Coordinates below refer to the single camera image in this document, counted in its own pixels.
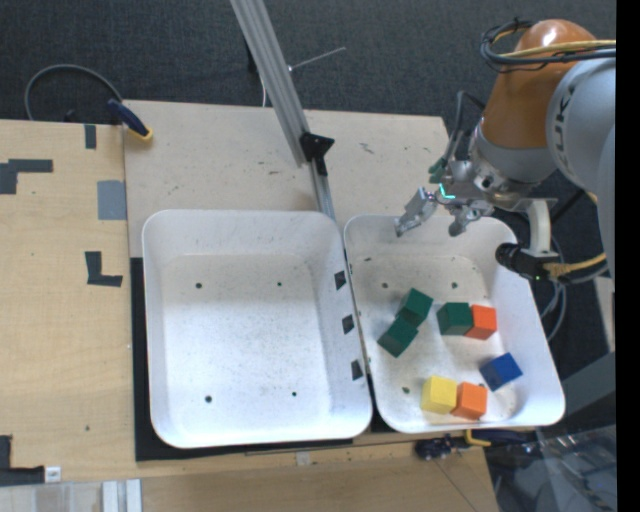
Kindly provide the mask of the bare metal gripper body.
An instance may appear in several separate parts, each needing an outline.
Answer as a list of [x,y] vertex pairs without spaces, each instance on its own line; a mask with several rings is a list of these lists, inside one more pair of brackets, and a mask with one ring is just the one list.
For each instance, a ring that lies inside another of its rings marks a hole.
[[483,159],[450,160],[439,184],[441,196],[452,204],[506,211],[523,209],[521,202],[535,188],[534,183],[506,177]]

